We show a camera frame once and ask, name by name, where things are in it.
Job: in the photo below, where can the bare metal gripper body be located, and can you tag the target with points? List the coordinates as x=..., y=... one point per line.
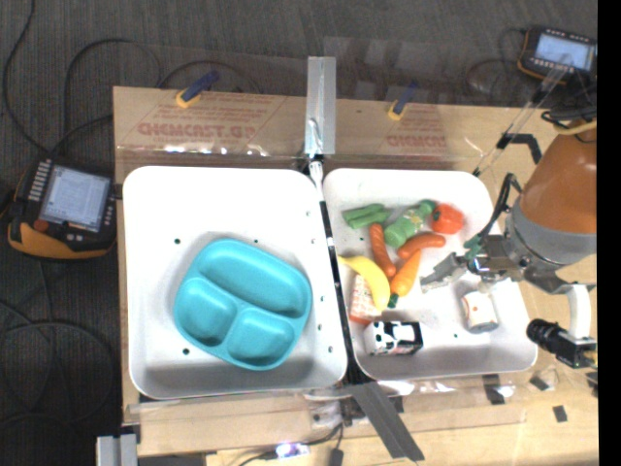
x=497, y=256

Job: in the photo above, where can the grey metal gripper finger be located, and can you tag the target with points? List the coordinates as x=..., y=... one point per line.
x=448, y=262
x=439, y=281

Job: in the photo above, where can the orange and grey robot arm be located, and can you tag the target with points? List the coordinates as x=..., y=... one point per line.
x=558, y=197

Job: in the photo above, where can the orange toy carrot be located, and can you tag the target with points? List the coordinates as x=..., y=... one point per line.
x=407, y=275

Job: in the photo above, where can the orange toy sausage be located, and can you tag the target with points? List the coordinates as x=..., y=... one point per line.
x=381, y=250
x=419, y=244

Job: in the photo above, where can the orange toy pepper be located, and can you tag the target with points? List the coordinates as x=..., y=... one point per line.
x=448, y=219

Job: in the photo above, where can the white can orange print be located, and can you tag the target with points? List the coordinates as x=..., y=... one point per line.
x=480, y=311

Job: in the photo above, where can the green plastic bottle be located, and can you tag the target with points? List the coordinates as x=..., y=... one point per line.
x=405, y=226

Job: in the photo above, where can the yellow banana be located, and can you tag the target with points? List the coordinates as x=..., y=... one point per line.
x=373, y=277

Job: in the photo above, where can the white plastic tray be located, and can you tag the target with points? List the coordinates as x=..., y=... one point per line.
x=218, y=197
x=451, y=352

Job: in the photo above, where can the black and white carton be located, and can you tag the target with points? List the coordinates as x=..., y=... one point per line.
x=393, y=339

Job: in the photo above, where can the orange and white packet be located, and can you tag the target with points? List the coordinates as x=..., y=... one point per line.
x=361, y=304

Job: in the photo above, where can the green bean pods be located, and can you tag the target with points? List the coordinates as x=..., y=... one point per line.
x=364, y=216

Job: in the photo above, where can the blue divided plate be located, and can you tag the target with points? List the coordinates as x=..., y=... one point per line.
x=242, y=304

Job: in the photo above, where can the brown cardboard board red print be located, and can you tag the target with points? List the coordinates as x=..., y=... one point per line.
x=271, y=124

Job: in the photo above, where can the black cylinder on white bracket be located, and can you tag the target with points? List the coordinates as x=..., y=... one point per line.
x=558, y=340

